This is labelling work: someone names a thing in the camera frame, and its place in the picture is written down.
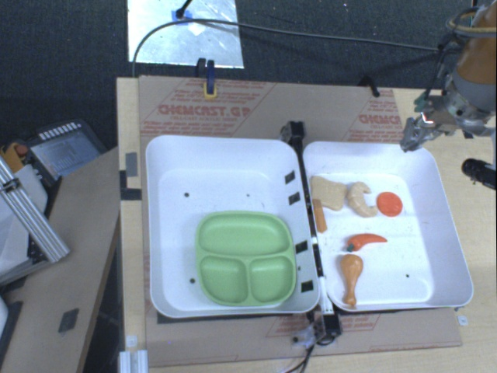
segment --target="yellow clip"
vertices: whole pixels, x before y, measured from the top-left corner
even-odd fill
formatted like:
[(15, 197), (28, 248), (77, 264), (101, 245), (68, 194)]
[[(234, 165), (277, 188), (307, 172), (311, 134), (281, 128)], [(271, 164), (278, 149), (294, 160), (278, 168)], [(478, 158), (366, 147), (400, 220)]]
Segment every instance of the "yellow clip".
[(203, 84), (203, 97), (205, 99), (214, 99), (217, 98), (217, 86), (214, 84), (214, 92), (212, 94), (209, 94), (207, 92), (207, 82)]

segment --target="toy chicken leg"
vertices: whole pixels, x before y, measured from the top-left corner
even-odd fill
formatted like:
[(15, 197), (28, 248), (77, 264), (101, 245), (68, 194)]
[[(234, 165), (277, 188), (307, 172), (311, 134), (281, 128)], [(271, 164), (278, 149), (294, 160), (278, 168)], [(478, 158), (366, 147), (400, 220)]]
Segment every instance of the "toy chicken leg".
[(356, 254), (346, 254), (340, 261), (340, 267), (346, 282), (346, 294), (343, 302), (353, 307), (356, 304), (357, 279), (363, 272), (363, 259)]

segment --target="toy carrot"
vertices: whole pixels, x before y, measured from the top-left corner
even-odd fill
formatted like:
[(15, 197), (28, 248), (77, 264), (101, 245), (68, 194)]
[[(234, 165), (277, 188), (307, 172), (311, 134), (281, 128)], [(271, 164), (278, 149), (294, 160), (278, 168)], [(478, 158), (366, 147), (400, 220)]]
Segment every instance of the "toy carrot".
[(316, 227), (319, 233), (323, 233), (326, 229), (328, 229), (328, 226), (326, 225), (325, 212), (323, 211), (323, 205), (319, 199), (313, 199), (312, 204), (314, 205)]
[(372, 233), (361, 233), (355, 235), (347, 242), (347, 251), (356, 252), (368, 243), (385, 243), (387, 240), (383, 236), (375, 235)]

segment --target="wooden table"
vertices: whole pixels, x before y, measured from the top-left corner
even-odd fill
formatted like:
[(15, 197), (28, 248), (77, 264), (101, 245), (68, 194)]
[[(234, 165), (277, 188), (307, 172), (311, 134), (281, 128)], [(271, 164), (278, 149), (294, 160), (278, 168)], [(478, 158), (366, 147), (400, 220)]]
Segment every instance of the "wooden table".
[[(412, 116), (412, 101), (420, 90), (395, 89), (402, 122)], [(127, 151), (139, 151), (138, 80), (118, 80), (120, 169), (125, 170)], [(461, 172), (467, 158), (492, 159), (492, 145), (488, 138), (465, 140), (462, 134), (441, 137), (426, 143), (436, 158), (447, 193), (450, 209), (460, 236), (461, 245), (474, 282), (474, 297), (459, 310), (462, 347), (435, 348), (312, 357), (309, 372), (441, 372), (441, 371), (497, 371), (497, 298), (495, 270), (495, 192), (480, 184), (473, 184)], [(128, 188), (140, 188), (140, 173), (127, 179)], [(121, 203), (123, 243), (124, 334), (129, 338), (127, 350), (143, 350), (144, 324), (144, 263), (142, 217), (140, 203), (124, 200)], [(151, 368), (151, 373), (194, 372), (254, 372), (286, 371), (299, 359), (228, 362)]]
[[(116, 249), (119, 201), (116, 149), (63, 178), (49, 221), (71, 252), (5, 294), (23, 306), (2, 373), (83, 371)], [(66, 331), (64, 314), (75, 318)]]

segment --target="black cable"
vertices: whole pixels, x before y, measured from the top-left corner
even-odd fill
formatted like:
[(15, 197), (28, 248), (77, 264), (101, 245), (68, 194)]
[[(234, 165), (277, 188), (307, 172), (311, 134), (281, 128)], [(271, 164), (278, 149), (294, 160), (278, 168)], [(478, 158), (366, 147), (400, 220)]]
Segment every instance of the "black cable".
[(294, 373), (294, 371), (297, 371), (299, 368), (301, 368), (299, 373), (304, 373), (306, 367), (308, 366), (309, 359), (311, 358), (313, 350), (314, 350), (314, 345), (309, 347), (308, 352), (305, 354), (304, 360), (301, 363), (299, 363), (297, 366), (294, 366), (290, 370), (285, 371), (285, 373)]
[(326, 347), (327, 345), (333, 343), (335, 341), (335, 336), (331, 336), (331, 337), (326, 337), (324, 339), (321, 339), (319, 340), (318, 342), (316, 342), (317, 345), (320, 345), (321, 347)]
[(429, 97), (429, 94), (432, 92), (433, 88), (435, 87), (435, 84), (436, 84), (436, 80), (439, 78), (439, 72), (440, 72), (440, 68), (441, 66), (443, 65), (443, 62), (445, 61), (445, 58), (448, 54), (456, 54), (456, 53), (460, 53), (461, 52), (461, 48), (444, 48), (440, 51), (440, 55), (439, 55), (439, 58), (436, 62), (436, 66), (435, 66), (435, 70), (434, 70), (434, 73), (433, 73), (433, 77), (428, 85), (428, 87), (426, 87), (426, 90), (425, 90), (425, 95), (424, 95), (424, 99), (428, 99)]
[(159, 25), (152, 29), (150, 32), (148, 32), (143, 39), (141, 39), (141, 42), (138, 44), (134, 56), (133, 56), (133, 61), (132, 61), (132, 67), (131, 67), (131, 74), (133, 77), (135, 77), (135, 65), (137, 62), (137, 56), (138, 53), (140, 52), (140, 49), (143, 47), (143, 45), (146, 43), (146, 41), (155, 33), (157, 33), (159, 30), (162, 30), (164, 28), (167, 28), (169, 26), (174, 26), (174, 25), (179, 25), (182, 23), (216, 23), (220, 25), (229, 25), (229, 26), (237, 26), (238, 28), (247, 28), (247, 29), (253, 29), (253, 30), (260, 30), (263, 32), (270, 32), (270, 33), (278, 33), (278, 34), (284, 34), (287, 36), (297, 36), (297, 37), (313, 37), (316, 39), (324, 39), (324, 40), (340, 40), (340, 41), (352, 41), (354, 43), (371, 43), (371, 44), (381, 44), (381, 45), (386, 45), (386, 46), (391, 46), (391, 47), (401, 47), (401, 48), (411, 48), (413, 50), (423, 50), (423, 51), (438, 51), (437, 48), (434, 47), (424, 47), (424, 46), (416, 46), (414, 44), (404, 44), (404, 43), (396, 43), (393, 41), (383, 41), (383, 40), (373, 40), (373, 39), (363, 39), (361, 37), (342, 37), (342, 36), (332, 36), (332, 35), (325, 35), (325, 34), (318, 34), (318, 33), (304, 33), (304, 32), (294, 32), (292, 30), (280, 30), (280, 29), (273, 29), (273, 28), (267, 28), (264, 26), (256, 26), (256, 25), (250, 25), (248, 23), (238, 23), (238, 22), (231, 22), (231, 21), (224, 21), (222, 19), (196, 19), (196, 18), (188, 18), (188, 19), (183, 19), (181, 21), (173, 21), (169, 23), (164, 23), (162, 25)]

